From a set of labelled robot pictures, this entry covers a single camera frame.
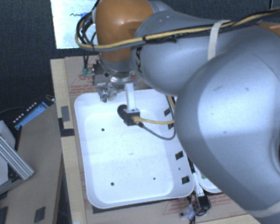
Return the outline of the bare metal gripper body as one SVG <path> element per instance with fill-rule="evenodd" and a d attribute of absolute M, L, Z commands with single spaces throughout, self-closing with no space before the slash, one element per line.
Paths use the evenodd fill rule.
<path fill-rule="evenodd" d="M 93 85 L 96 90 L 124 89 L 125 84 L 134 83 L 137 80 L 135 74 L 110 69 L 101 61 L 97 61 L 93 65 L 93 70 Z"/>

